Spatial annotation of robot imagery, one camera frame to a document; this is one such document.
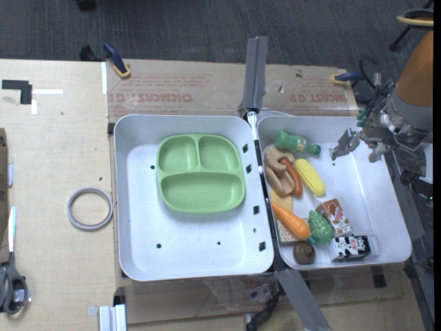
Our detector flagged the brown cardboard board red print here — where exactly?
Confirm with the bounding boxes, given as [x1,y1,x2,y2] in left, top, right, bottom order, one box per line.
[105,58,404,325]

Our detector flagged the checkered toy biscuit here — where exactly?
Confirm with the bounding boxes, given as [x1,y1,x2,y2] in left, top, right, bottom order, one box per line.
[275,219,301,245]

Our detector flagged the white plastic tray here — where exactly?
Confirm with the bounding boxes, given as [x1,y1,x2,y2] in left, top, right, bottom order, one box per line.
[112,114,276,283]
[256,114,413,272]

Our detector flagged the grey tape roll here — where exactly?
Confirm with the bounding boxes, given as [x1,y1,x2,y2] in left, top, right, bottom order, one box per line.
[66,186,114,232]

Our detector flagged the black and white carton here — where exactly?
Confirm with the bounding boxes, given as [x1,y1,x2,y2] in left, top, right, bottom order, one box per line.
[328,234,380,263]

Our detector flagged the green toy grapes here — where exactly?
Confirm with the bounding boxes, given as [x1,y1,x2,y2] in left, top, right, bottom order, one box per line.
[307,209,335,245]

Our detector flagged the orange and white carton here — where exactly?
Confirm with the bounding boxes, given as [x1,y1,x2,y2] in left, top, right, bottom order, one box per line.
[314,198,353,237]

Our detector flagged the yellow toy corn cob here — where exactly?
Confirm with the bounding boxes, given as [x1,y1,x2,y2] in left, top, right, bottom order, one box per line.
[294,157,327,198]

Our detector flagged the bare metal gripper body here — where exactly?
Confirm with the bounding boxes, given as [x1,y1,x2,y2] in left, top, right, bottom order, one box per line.
[360,110,401,148]

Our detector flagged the green divided plate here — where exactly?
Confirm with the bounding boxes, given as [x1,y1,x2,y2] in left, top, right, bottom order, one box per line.
[156,133,247,214]

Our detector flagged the black cylinder on white bracket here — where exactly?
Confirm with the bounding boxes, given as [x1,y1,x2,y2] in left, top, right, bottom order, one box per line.
[399,143,434,201]

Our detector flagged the orange toy sausage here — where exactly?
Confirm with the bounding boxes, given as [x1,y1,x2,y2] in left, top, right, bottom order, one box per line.
[279,157,305,198]

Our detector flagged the pale yellow toy slice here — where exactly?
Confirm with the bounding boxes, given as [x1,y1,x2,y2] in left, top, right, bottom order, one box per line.
[269,188,294,214]

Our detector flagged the grey handled scissors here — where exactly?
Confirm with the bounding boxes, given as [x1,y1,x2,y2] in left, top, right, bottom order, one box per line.
[0,205,30,317]

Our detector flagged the orange toy carrot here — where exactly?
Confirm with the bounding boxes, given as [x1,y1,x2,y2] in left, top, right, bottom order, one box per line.
[271,201,316,247]

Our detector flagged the brown toy doughnut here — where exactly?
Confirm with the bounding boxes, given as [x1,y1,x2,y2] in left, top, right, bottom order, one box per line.
[292,240,316,266]

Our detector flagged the green toy bottle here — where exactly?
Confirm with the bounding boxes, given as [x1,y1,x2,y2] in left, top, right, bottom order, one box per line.
[273,130,322,156]

